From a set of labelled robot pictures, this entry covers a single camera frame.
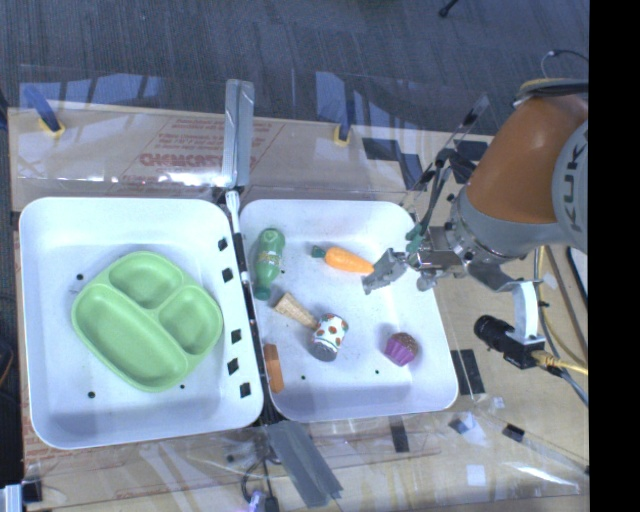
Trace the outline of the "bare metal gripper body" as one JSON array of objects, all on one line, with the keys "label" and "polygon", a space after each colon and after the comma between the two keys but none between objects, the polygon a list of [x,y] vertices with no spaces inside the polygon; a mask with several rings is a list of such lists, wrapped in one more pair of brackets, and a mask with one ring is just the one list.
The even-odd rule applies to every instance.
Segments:
[{"label": "bare metal gripper body", "polygon": [[417,224],[408,233],[408,265],[419,274],[417,289],[430,290],[444,277],[464,277],[480,249],[461,225]]}]

